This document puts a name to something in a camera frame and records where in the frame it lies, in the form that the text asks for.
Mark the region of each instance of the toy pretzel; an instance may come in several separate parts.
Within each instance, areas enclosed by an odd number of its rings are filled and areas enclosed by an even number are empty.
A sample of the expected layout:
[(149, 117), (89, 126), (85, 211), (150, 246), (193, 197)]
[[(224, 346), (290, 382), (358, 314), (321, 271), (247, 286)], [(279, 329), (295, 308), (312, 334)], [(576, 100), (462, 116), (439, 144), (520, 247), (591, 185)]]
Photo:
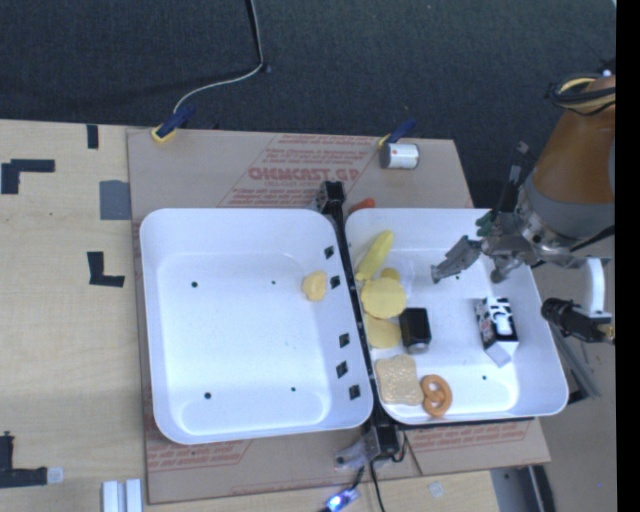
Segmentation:
[(435, 418), (443, 416), (451, 407), (453, 400), (447, 381), (439, 375), (426, 375), (420, 381), (420, 387), (425, 396), (424, 402), (422, 402), (425, 411)]

